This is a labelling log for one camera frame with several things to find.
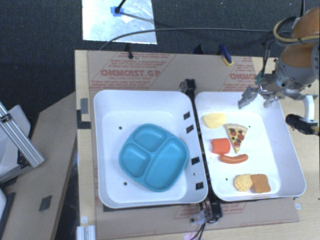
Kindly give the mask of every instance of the white tray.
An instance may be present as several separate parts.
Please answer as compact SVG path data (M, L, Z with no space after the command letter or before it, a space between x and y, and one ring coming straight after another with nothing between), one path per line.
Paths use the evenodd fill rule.
M208 185L193 108L185 94L178 91L103 90L96 94L93 104L98 189L106 206L190 204L206 198ZM166 129L181 139L189 150L186 167L167 191L155 192L143 187L120 167L119 153L123 144L143 124L155 124ZM190 126L193 130L187 133ZM199 161L192 165L192 159L196 157Z
M259 95L249 105L238 109L240 92L201 92L195 98L205 155L214 193L224 201L244 201L266 198L297 197L304 193L306 182L292 143L284 114L279 102L264 108ZM226 123L248 127L241 144L240 154L248 160L239 164L227 164L212 153L211 140L228 138L223 126L209 129L203 116L224 113ZM230 156L236 155L231 147ZM265 174L271 192L241 192L233 186L235 176L241 174Z

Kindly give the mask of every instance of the toy sausage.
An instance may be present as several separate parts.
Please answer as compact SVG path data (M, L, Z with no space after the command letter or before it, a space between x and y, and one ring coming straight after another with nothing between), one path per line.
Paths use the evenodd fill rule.
M247 154L241 154L238 156L228 156L225 154L220 155L220 161L227 164L239 164L248 159Z

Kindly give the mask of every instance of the blue clamp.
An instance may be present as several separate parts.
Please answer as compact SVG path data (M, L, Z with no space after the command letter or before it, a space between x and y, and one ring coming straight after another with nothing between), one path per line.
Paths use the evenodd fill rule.
M223 54L222 60L224 63L229 67L231 66L234 62L231 59L230 52L228 51L227 47L225 47L222 44L219 44L219 52Z
M120 12L119 12L119 13L116 13L116 11L115 11L116 8L117 8L117 6L110 7L111 14L112 14L113 16L115 16L115 17L121 17L121 16L122 16L121 14L124 14L124 13L125 13L124 9L121 7L121 8L120 8Z

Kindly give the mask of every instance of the toy food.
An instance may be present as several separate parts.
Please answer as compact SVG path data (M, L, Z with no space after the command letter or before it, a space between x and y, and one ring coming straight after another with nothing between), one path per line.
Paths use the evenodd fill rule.
M271 191L267 175L253 174L251 175L251 179L257 193L266 193Z
M239 152L240 146L245 139L248 128L235 123L227 123L224 125L228 137L232 143L235 153Z
M211 113L206 114L203 120L207 127L210 129L219 128L226 123L226 115L224 113Z
M247 154L241 154L238 156L228 156L225 154L220 155L220 161L227 164L239 164L248 160Z
M227 138L215 138L211 141L212 153L224 155L231 149L230 142Z
M234 187L239 191L247 191L254 184L250 174L238 175L234 178Z

